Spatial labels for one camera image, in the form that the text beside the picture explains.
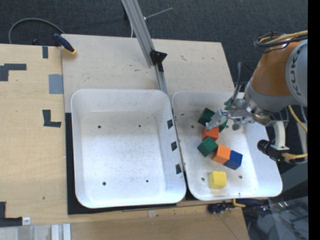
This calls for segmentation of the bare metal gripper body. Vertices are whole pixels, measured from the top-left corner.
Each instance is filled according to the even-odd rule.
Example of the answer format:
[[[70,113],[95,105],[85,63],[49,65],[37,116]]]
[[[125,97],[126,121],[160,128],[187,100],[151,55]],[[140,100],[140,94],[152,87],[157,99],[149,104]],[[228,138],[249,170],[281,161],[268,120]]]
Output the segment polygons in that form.
[[[233,127],[241,127],[245,124],[259,123],[268,126],[272,119],[272,113],[264,110],[252,100],[237,98],[226,103],[227,116],[233,121]]]

